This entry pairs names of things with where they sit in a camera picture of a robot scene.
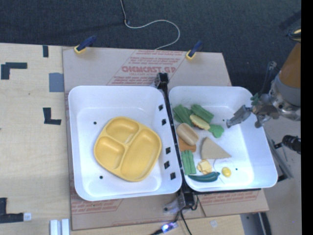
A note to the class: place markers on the green toy bean pods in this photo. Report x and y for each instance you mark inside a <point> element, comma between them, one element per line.
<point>203,112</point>
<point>182,115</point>

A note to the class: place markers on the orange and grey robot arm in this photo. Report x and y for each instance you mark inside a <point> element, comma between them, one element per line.
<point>291,65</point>

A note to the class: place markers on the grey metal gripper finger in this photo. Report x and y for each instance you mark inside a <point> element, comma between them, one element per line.
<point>238,116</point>
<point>259,122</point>

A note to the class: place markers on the brown cardboard board red print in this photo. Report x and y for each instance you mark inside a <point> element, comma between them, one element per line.
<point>102,67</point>

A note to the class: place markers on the dark green toy cucumber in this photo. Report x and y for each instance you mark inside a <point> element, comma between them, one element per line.
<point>205,177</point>

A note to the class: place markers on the beige toy pizza slice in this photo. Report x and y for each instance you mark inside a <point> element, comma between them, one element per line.
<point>212,150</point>

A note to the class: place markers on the green toy asparagus bunch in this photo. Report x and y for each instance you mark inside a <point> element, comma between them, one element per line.
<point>188,163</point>

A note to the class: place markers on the orange toy biscuit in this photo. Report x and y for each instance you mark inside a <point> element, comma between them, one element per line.
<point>187,147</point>

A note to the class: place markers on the black cylinder on white bracket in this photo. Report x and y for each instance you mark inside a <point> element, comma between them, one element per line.
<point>291,142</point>

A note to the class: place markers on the yellow divided plate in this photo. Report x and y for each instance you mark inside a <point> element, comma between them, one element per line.
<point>127,149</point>

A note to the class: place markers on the tan toy bread roll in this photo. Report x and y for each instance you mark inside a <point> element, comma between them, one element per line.
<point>187,132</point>

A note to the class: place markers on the yellow toy pineapple slice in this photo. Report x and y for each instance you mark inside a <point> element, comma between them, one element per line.
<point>199,122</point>

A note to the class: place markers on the small yellow toy lemon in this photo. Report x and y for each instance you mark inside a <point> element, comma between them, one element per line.
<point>226,171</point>

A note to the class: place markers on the thin black rod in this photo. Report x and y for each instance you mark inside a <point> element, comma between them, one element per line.
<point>172,128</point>

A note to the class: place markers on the yellow toy butter piece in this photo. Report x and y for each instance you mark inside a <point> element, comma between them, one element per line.
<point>204,166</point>

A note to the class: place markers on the green toy broccoli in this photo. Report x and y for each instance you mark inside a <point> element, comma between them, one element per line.
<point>216,130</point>

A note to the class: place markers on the white plastic tray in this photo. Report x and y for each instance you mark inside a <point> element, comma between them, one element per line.
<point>254,155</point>
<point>83,141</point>

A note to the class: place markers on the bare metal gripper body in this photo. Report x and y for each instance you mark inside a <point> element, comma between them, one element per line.
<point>287,111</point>

